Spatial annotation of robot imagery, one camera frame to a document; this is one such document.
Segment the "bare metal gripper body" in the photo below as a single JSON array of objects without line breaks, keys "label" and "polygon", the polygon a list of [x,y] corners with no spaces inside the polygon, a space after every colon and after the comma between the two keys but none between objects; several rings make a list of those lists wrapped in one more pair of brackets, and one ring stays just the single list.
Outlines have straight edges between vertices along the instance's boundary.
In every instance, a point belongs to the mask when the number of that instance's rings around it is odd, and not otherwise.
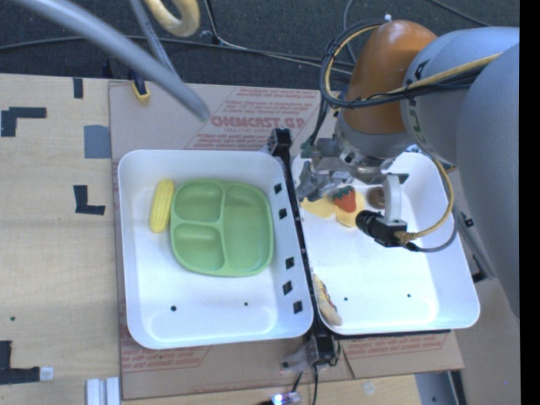
[{"label": "bare metal gripper body", "polygon": [[381,184],[386,170],[407,147],[408,138],[319,138],[306,163],[311,163],[316,179],[318,170],[346,170],[357,181]]}]

